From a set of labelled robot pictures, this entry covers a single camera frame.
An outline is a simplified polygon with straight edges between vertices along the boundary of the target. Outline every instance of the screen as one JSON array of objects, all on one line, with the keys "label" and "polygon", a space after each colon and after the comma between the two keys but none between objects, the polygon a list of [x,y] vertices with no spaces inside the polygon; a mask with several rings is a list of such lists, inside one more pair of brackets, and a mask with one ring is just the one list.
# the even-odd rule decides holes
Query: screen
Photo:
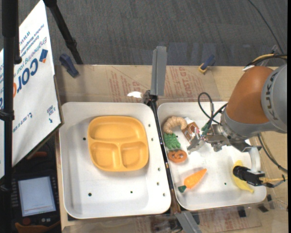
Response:
[{"label": "screen", "polygon": [[22,216],[56,211],[50,177],[18,181]]}]

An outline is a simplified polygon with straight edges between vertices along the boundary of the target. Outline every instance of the button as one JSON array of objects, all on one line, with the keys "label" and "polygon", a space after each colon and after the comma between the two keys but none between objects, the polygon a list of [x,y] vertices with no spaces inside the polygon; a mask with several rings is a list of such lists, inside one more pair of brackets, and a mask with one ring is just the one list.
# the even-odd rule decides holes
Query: button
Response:
[{"label": "button", "polygon": [[31,223],[31,220],[29,217],[24,217],[23,218],[23,225],[29,225]]}]

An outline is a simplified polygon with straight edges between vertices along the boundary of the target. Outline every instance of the gray carpet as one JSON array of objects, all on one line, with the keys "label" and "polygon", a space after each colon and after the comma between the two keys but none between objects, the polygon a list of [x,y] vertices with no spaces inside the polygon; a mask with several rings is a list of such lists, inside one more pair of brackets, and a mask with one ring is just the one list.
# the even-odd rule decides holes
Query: gray carpet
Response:
[{"label": "gray carpet", "polygon": [[[38,1],[19,0],[19,23]],[[157,46],[167,47],[168,65],[200,65],[213,54],[216,66],[244,66],[274,46],[287,53],[288,0],[57,0],[57,4],[84,64],[151,65]],[[55,65],[62,53],[76,63],[48,8],[47,15]]]}]

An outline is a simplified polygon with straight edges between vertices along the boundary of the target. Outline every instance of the white sign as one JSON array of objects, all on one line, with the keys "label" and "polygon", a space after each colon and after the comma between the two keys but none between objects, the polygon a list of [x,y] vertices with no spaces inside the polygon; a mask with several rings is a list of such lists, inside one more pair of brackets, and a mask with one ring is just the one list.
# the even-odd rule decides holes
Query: white sign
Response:
[{"label": "white sign", "polygon": [[[19,27],[22,62],[14,67],[12,166],[60,124],[54,63],[42,0]],[[3,50],[0,52],[0,109],[3,109]],[[0,179],[4,176],[4,121],[0,119]]]}]

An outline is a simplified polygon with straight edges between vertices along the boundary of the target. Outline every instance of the toy carrot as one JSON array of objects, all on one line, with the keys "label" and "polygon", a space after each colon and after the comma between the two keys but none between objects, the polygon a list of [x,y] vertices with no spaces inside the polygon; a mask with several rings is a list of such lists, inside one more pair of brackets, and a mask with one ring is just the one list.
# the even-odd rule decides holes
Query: toy carrot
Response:
[{"label": "toy carrot", "polygon": [[194,187],[198,182],[200,182],[200,180],[204,177],[206,172],[207,172],[207,169],[204,168],[204,169],[199,170],[198,172],[186,177],[184,179],[184,185],[178,186],[179,191],[184,192],[184,190],[186,188],[191,189],[192,187]]}]

